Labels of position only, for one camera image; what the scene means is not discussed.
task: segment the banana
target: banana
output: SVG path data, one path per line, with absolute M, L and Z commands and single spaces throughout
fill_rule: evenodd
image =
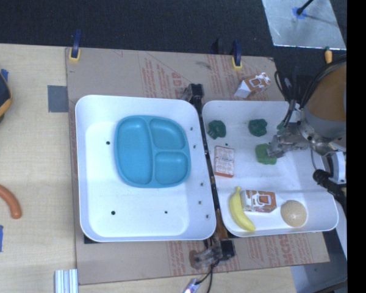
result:
M 240 198 L 241 187 L 236 187 L 236 191 L 229 199 L 229 208 L 236 224 L 244 230 L 254 231 L 256 229 L 254 223 L 246 216 L 242 208 Z

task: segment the cardboard sheet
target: cardboard sheet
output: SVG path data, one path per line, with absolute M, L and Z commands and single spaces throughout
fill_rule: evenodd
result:
M 202 84 L 203 104 L 211 100 L 242 100 L 234 96 L 243 79 L 266 72 L 272 83 L 248 99 L 283 100 L 275 85 L 275 65 L 267 57 L 242 57 L 243 68 L 234 70 L 231 56 L 83 48 L 79 61 L 68 59 L 71 161 L 79 284 L 141 280 L 204 274 L 190 265 L 191 251 L 203 251 L 203 241 L 112 242 L 87 240 L 79 223 L 76 123 L 74 107 L 90 94 L 172 98 L 182 96 L 191 83 Z M 236 255 L 221 262 L 214 272 L 263 269 L 328 262 L 322 233 L 284 234 L 236 238 Z

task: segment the blue divided plate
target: blue divided plate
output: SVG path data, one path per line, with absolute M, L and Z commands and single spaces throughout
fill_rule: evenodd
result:
M 123 118 L 115 130 L 114 150 L 118 173 L 131 186 L 173 187 L 190 174 L 185 132 L 167 118 Z

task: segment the orange sausage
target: orange sausage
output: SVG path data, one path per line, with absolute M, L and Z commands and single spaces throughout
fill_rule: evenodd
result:
M 22 210 L 14 194 L 0 184 L 0 197 L 8 204 L 14 219 L 22 217 Z

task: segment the wooden table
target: wooden table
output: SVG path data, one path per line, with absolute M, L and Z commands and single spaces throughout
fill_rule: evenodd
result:
M 65 48 L 0 44 L 13 104 L 0 123 L 0 184 L 21 203 L 4 227 L 0 293 L 54 292 L 54 271 L 76 268 L 68 114 L 49 112 L 49 85 L 66 85 Z M 182 292 L 192 276 L 79 286 L 79 292 Z M 197 293 L 206 292 L 207 283 Z M 211 293 L 295 292 L 289 267 L 217 273 Z

